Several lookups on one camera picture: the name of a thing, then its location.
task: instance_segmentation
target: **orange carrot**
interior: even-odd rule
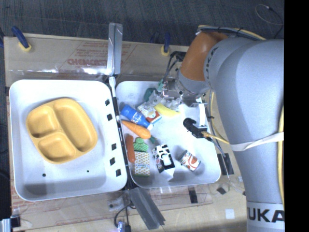
[[[127,159],[129,162],[134,163],[136,158],[135,158],[135,153],[134,153],[134,138],[131,135],[126,136],[126,150],[127,150]]]
[[[126,120],[122,120],[122,123],[142,139],[149,139],[151,137],[150,131],[143,126]]]

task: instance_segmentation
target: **white and red can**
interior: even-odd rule
[[[181,165],[186,166],[191,171],[195,171],[200,165],[201,161],[192,155],[189,151],[185,150],[178,158]]]

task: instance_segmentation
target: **yellow plate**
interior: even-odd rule
[[[98,141],[89,116],[73,99],[62,98],[33,109],[26,126],[38,152],[50,163],[76,159],[92,150]]]

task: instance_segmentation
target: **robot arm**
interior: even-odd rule
[[[283,40],[253,40],[200,32],[178,71],[183,89],[211,89],[232,149],[278,132],[283,110]],[[281,232],[284,198],[278,143],[234,151],[247,199],[247,231]]]

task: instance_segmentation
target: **gray carpet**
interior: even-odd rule
[[[284,0],[0,0],[0,27],[23,32],[106,39],[108,24],[123,24],[124,41],[149,42],[160,32],[189,45],[198,25],[243,28],[267,39],[284,38]],[[11,214],[3,50],[0,49],[0,220]]]

